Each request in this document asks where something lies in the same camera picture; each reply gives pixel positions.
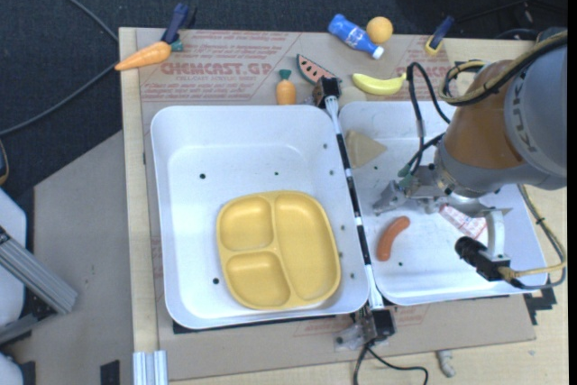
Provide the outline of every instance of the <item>small orange toy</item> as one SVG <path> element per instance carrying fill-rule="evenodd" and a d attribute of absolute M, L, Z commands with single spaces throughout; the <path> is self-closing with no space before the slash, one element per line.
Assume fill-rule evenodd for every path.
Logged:
<path fill-rule="evenodd" d="M 393 35 L 393 24 L 389 18 L 375 16 L 367 23 L 367 34 L 374 43 L 383 43 Z"/>
<path fill-rule="evenodd" d="M 408 216 L 396 218 L 381 235 L 377 243 L 377 259 L 387 261 L 390 258 L 390 250 L 395 238 L 411 224 Z"/>
<path fill-rule="evenodd" d="M 127 69 L 139 68 L 149 64 L 156 64 L 163 62 L 170 56 L 172 48 L 165 41 L 154 42 L 148 47 L 144 47 L 133 53 L 128 58 L 120 61 L 114 69 L 117 71 L 125 71 Z"/>

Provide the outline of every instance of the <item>yellow tray compartment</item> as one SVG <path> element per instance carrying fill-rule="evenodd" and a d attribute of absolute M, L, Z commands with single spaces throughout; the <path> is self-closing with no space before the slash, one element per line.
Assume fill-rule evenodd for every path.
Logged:
<path fill-rule="evenodd" d="M 341 266 L 325 210 L 299 191 L 233 199 L 217 218 L 224 277 L 234 298 L 254 309 L 286 309 L 329 298 Z"/>

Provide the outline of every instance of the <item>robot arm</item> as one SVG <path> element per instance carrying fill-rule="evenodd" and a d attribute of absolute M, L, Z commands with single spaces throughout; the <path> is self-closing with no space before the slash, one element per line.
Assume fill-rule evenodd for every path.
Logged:
<path fill-rule="evenodd" d="M 480 63 L 472 65 L 478 69 Z M 446 133 L 434 139 L 435 161 L 391 181 L 373 211 L 416 200 L 429 213 L 450 204 L 469 216 L 484 215 L 494 224 L 490 248 L 462 238 L 455 250 L 486 279 L 518 283 L 503 257 L 499 211 L 487 210 L 479 198 L 507 184 L 566 186 L 567 31 L 539 40 L 516 60 L 482 66 L 466 94 L 452 97 L 448 82 L 463 68 L 450 71 L 439 91 L 458 108 Z"/>

